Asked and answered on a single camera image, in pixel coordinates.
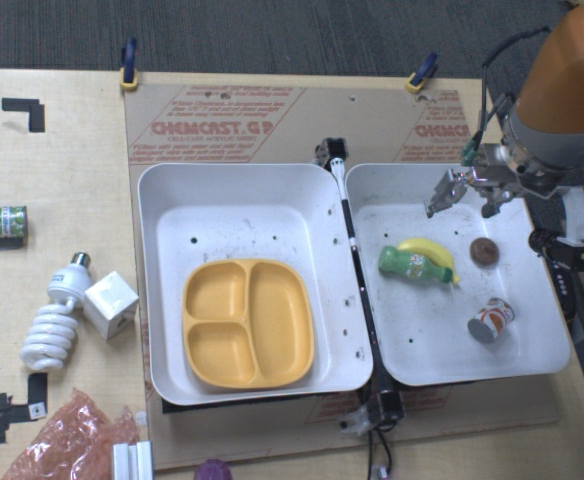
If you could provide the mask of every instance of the brown round object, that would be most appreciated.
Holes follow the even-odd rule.
[[[489,267],[499,261],[499,248],[489,238],[477,238],[470,244],[470,257],[477,265]]]

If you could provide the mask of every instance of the yellow banana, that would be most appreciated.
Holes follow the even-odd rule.
[[[452,282],[458,283],[461,278],[454,268],[454,258],[441,244],[428,238],[414,237],[404,240],[396,246],[399,251],[411,251],[421,254],[432,261],[437,267],[449,268],[452,271]]]

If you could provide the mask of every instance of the green can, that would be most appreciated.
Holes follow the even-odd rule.
[[[0,238],[22,238],[28,233],[25,206],[0,206]]]

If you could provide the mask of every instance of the purple object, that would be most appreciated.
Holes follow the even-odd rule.
[[[232,480],[232,472],[222,460],[208,459],[196,468],[194,480]]]

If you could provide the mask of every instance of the tin can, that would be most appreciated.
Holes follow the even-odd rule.
[[[492,343],[514,320],[514,310],[503,299],[493,297],[468,321],[468,330],[481,343]]]
[[[25,206],[0,206],[0,238],[27,236],[28,216]]]

